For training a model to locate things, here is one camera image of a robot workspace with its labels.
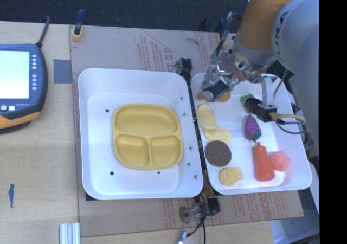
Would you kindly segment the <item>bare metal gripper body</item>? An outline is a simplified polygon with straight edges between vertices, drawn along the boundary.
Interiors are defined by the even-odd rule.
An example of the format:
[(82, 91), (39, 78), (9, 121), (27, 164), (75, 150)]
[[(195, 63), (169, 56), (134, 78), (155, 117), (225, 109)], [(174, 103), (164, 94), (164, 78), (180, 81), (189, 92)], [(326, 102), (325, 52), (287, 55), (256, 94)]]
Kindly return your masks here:
[(262, 73), (268, 69), (268, 64), (251, 61), (238, 52), (221, 53), (216, 60), (214, 72), (219, 76), (242, 77), (251, 83), (259, 83)]

